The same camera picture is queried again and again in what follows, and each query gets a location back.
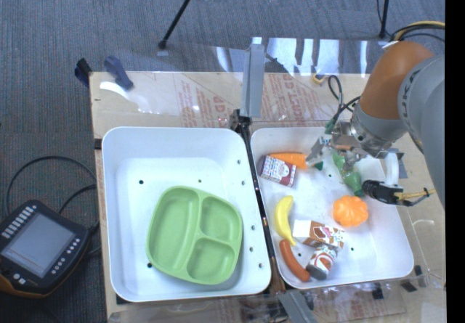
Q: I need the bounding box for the yellow banana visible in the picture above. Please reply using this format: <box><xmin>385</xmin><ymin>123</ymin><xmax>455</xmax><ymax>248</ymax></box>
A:
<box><xmin>274</xmin><ymin>195</ymin><xmax>297</xmax><ymax>248</ymax></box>

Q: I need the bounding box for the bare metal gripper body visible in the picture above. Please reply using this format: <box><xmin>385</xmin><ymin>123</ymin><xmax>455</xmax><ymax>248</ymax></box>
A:
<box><xmin>328</xmin><ymin>120</ymin><xmax>392</xmax><ymax>160</ymax></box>

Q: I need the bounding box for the brown cardboard board red print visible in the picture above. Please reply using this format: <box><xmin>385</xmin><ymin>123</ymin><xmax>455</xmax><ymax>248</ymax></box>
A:
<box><xmin>89</xmin><ymin>70</ymin><xmax>446</xmax><ymax>323</ymax></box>

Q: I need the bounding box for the orange and white can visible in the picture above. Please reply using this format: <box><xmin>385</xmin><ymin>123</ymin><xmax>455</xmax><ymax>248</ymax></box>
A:
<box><xmin>305</xmin><ymin>245</ymin><xmax>339</xmax><ymax>282</ymax></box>

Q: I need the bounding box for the red and white carton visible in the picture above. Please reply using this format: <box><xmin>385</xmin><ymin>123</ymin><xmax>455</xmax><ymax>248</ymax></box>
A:
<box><xmin>258</xmin><ymin>155</ymin><xmax>297</xmax><ymax>188</ymax></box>

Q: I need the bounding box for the orange pumpkin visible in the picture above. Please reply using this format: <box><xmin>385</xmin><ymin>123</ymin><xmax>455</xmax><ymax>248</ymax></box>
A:
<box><xmin>332</xmin><ymin>195</ymin><xmax>370</xmax><ymax>229</ymax></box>

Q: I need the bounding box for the green divided plate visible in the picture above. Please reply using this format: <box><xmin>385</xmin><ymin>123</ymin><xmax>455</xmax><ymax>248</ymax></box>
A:
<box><xmin>145</xmin><ymin>185</ymin><xmax>244</xmax><ymax>286</ymax></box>

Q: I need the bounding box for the brown and white carton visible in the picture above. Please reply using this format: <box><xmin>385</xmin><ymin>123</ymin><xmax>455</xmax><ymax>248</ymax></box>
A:
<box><xmin>291</xmin><ymin>219</ymin><xmax>346</xmax><ymax>251</ymax></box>

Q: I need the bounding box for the orange sausage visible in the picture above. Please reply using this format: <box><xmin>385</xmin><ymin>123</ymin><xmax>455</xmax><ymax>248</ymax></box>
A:
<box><xmin>278</xmin><ymin>238</ymin><xmax>312</xmax><ymax>283</ymax></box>

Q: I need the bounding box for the green bottle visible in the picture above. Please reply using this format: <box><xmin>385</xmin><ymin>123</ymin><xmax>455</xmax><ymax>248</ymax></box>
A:
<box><xmin>331</xmin><ymin>150</ymin><xmax>365</xmax><ymax>197</ymax></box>

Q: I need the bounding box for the white plastic tray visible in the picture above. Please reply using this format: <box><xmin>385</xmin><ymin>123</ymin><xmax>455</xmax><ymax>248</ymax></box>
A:
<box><xmin>250</xmin><ymin>126</ymin><xmax>416</xmax><ymax>290</ymax></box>
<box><xmin>101</xmin><ymin>126</ymin><xmax>272</xmax><ymax>303</ymax></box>

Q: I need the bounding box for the orange carrot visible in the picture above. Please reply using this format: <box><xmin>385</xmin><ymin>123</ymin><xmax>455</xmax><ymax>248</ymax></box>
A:
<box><xmin>269</xmin><ymin>151</ymin><xmax>325</xmax><ymax>171</ymax></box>

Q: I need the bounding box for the black cylinder on white bracket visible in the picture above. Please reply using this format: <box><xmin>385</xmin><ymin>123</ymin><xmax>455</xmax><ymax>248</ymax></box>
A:
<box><xmin>361</xmin><ymin>154</ymin><xmax>405</xmax><ymax>205</ymax></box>

